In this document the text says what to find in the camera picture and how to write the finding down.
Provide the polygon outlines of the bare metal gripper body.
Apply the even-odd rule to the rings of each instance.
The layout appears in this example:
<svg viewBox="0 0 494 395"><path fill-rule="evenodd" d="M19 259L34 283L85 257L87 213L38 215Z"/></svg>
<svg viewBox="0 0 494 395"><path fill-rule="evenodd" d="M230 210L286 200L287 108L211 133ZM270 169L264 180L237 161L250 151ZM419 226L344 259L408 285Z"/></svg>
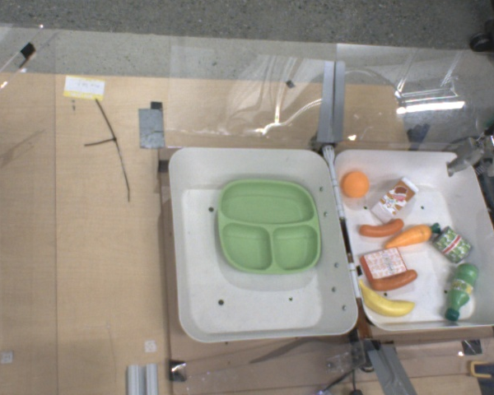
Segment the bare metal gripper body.
<svg viewBox="0 0 494 395"><path fill-rule="evenodd" d="M494 156L494 136L482 134L476 140L478 149L484 156Z"/></svg>

